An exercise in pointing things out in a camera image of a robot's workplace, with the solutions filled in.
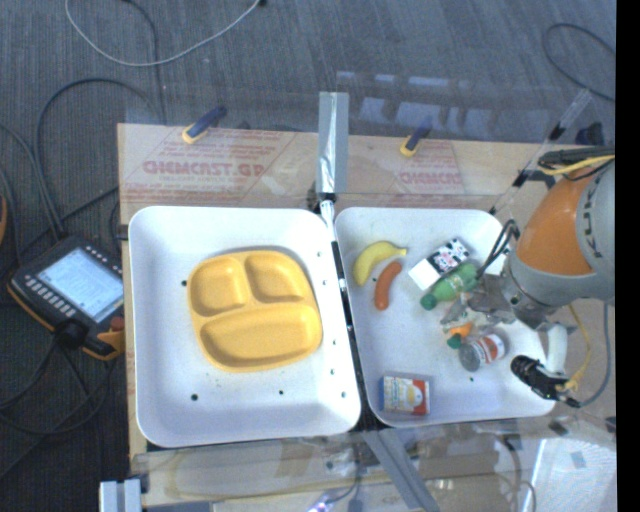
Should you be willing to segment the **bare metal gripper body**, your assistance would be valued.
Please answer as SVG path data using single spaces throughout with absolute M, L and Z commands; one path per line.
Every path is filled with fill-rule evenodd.
M 511 324 L 516 320 L 533 330 L 540 329 L 556 308 L 542 304 L 520 290 L 503 275 L 484 274 L 468 300 L 468 306 L 498 322 Z

